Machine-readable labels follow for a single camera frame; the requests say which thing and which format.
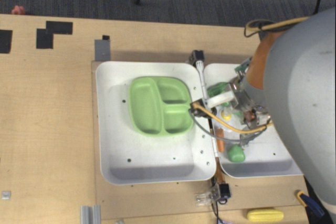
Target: green plate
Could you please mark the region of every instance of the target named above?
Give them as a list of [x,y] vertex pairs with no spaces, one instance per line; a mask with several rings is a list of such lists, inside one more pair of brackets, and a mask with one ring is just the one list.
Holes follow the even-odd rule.
[[188,87],[170,77],[140,77],[129,89],[129,108],[135,129],[147,135],[182,134],[191,129]]

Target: wooden table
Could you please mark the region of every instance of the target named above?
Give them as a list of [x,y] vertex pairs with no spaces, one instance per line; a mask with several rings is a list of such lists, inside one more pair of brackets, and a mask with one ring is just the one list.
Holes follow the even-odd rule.
[[[36,29],[45,28],[47,20],[73,22],[73,34],[54,35],[53,49],[36,49]],[[257,37],[244,38],[241,28],[74,18],[0,15],[0,29],[13,31],[11,52],[0,54],[0,191],[12,192],[10,200],[0,200],[0,223],[15,224],[79,223],[82,205],[100,203],[91,87],[95,39],[110,36],[112,60],[155,62],[185,62],[201,49],[206,63],[239,63],[259,43]],[[276,207],[285,213],[283,223],[308,223],[294,196],[297,189],[307,192],[302,176],[241,182],[244,187],[221,206],[224,220],[248,223],[248,208]],[[191,186],[181,183],[178,192],[192,197]],[[116,199],[132,196],[131,188],[111,187]],[[153,184],[148,194],[155,197],[163,187]],[[142,197],[138,204],[147,202]],[[120,213],[126,224],[215,223],[210,208],[195,210],[191,202],[165,216],[166,210],[144,216],[137,203],[130,204]]]

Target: yellow cable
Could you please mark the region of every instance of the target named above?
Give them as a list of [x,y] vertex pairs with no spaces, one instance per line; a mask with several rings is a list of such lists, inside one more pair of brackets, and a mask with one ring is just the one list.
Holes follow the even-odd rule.
[[266,124],[266,126],[263,125],[262,127],[258,127],[258,128],[252,129],[252,130],[247,130],[247,131],[240,130],[240,129],[232,127],[231,125],[227,124],[225,121],[222,121],[216,115],[214,115],[210,111],[207,111],[203,106],[201,106],[201,105],[199,105],[197,103],[193,103],[193,108],[201,110],[202,112],[204,112],[205,114],[207,114],[208,116],[210,116],[211,118],[213,118],[214,120],[218,121],[220,124],[224,125],[225,127],[228,127],[232,131],[240,133],[240,134],[251,134],[251,133],[256,133],[256,132],[264,131],[267,127],[270,127],[271,125],[273,125],[273,123],[271,122],[271,123]]
[[300,23],[304,20],[307,20],[308,18],[309,17],[300,17],[300,18],[294,18],[294,19],[290,19],[290,20],[284,20],[282,22],[278,22],[278,23],[274,23],[274,24],[270,24],[270,25],[265,25],[265,26],[262,26],[260,28],[259,27],[250,27],[250,24],[261,21],[260,19],[252,20],[252,21],[250,21],[246,24],[246,30],[248,30],[250,32],[267,31],[267,30],[279,28],[279,27],[282,27],[282,26],[298,24],[298,23]]

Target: gray cable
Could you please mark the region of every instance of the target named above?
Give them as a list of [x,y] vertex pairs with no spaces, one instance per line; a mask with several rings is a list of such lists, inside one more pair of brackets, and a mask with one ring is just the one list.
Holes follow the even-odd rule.
[[249,137],[249,138],[246,138],[246,139],[228,139],[228,138],[222,138],[222,137],[218,137],[218,136],[212,134],[211,132],[209,132],[208,130],[204,129],[203,126],[201,126],[200,123],[196,120],[196,118],[195,118],[195,116],[193,115],[193,113],[191,113],[191,110],[190,110],[190,109],[188,110],[188,112],[189,112],[190,117],[193,119],[193,121],[196,123],[196,125],[197,125],[199,128],[201,128],[201,130],[202,130],[203,132],[205,132],[207,135],[210,135],[210,136],[213,137],[213,138],[216,138],[216,139],[218,139],[218,140],[222,140],[222,141],[224,141],[224,142],[248,142],[248,141],[251,141],[251,140],[255,139],[256,137],[258,137],[259,135],[261,135],[261,134],[265,131],[265,130],[263,130],[263,131],[261,131],[261,132],[255,134],[255,135],[253,135],[253,136],[251,136],[251,137]]

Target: orange object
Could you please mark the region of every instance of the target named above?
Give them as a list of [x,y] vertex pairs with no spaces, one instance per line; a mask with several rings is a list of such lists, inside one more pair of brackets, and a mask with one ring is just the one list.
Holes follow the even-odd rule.
[[[222,128],[219,128],[215,131],[216,136],[224,138],[224,130]],[[217,148],[218,152],[223,152],[225,148],[225,143],[223,140],[217,139]]]
[[23,8],[22,6],[15,6],[13,9],[12,9],[12,14],[14,15],[25,15],[26,14],[26,9]]
[[269,33],[260,42],[246,71],[246,80],[253,87],[260,90],[264,89],[264,71],[268,52],[274,41],[283,33],[284,32]]

